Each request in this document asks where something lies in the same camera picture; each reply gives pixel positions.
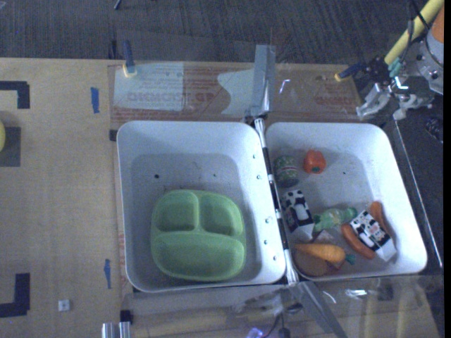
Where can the orange-brown sausage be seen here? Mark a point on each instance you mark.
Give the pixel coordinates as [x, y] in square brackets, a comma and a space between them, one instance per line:
[356, 243]
[378, 211]

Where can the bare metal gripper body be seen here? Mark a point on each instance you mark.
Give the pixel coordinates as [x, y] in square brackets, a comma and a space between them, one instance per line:
[424, 72]

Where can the yellow round object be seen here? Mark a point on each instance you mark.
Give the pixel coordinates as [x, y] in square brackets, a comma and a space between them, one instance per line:
[1, 136]

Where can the orange bell pepper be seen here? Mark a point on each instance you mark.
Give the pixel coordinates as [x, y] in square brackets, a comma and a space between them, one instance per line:
[314, 161]

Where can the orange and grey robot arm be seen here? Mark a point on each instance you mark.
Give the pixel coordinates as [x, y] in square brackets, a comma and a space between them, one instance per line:
[438, 26]

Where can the small white square block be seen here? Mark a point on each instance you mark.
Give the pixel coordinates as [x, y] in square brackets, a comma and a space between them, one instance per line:
[63, 305]

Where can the brown cardboard board, red print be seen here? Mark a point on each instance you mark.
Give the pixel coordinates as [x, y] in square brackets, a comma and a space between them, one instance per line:
[197, 113]

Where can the green divided plate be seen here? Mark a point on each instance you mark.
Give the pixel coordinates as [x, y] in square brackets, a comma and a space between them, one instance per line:
[197, 252]

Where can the orange carrot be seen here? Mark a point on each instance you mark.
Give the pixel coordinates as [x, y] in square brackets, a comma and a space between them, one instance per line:
[324, 251]

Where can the green plastic bottle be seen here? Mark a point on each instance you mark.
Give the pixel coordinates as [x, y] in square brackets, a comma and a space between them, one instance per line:
[333, 218]

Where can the pale triangular slice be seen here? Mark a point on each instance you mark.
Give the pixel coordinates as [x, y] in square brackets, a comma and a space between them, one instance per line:
[324, 237]

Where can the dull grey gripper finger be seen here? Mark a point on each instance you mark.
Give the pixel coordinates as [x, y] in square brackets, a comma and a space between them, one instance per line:
[410, 104]
[373, 100]

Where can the white plastic tray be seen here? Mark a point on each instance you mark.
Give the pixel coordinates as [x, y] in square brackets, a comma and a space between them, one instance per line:
[190, 143]
[352, 146]

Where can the round brown biscuit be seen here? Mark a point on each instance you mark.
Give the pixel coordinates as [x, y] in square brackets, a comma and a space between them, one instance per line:
[310, 265]

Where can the green can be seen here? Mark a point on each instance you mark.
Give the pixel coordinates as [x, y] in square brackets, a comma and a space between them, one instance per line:
[285, 170]

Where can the cow print milk carton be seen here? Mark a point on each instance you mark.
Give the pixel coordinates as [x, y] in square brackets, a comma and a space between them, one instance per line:
[299, 211]
[373, 232]

